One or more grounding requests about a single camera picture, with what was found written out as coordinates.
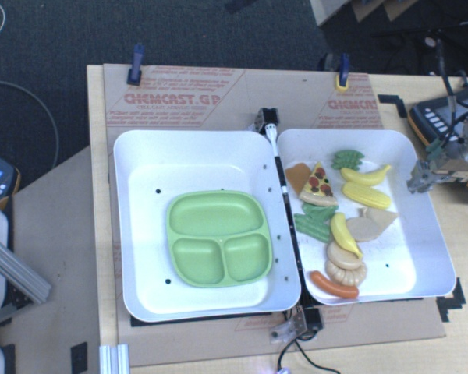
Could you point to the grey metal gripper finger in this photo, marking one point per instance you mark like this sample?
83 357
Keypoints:
419 183
424 167

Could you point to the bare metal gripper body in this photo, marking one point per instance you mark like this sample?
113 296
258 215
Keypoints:
454 170

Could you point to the white plastic tray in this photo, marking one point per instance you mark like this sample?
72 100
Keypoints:
413 232
148 224

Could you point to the beige triangular toy food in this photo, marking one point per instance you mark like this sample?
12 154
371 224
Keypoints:
382 217

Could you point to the yellow corn cob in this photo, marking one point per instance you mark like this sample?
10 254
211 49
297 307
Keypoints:
366 196

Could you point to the yellow banana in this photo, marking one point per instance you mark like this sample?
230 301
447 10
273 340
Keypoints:
342 232
364 176

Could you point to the beige round toy food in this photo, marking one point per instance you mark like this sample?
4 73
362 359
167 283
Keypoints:
360 229

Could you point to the pizza slice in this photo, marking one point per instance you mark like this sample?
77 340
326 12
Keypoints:
318 187

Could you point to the green bean pods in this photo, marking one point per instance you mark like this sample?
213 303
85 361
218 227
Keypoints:
312 228
318 211

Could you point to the beige round biscuit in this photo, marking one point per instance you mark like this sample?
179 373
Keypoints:
341 258

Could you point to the beige ridged pastry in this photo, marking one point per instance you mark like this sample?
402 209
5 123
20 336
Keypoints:
347 277

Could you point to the brown bread slice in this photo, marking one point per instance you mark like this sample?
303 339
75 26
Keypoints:
296 177

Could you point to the orange sausage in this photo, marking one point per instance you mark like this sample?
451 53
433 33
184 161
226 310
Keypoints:
333 286

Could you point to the thin black and white rod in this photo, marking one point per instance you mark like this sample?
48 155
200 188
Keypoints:
275 152

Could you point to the brown cardboard board red print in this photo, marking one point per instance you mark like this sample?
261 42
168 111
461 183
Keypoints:
281 92

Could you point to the green divided plate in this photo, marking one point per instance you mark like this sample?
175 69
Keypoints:
218 216

